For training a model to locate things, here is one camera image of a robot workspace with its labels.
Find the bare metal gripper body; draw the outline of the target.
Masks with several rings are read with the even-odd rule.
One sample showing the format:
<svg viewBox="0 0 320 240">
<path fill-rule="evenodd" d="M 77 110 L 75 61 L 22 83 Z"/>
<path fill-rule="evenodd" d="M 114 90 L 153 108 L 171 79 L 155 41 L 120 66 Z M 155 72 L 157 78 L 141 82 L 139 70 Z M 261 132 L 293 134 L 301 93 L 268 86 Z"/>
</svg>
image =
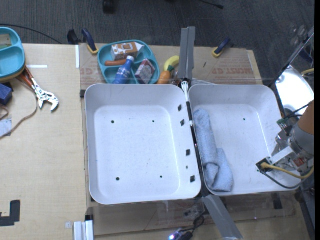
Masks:
<svg viewBox="0 0 320 240">
<path fill-rule="evenodd" d="M 308 172 L 313 167 L 313 135 L 294 126 L 289 133 L 282 130 L 276 137 L 277 145 L 271 164 L 279 168 Z"/>
</svg>

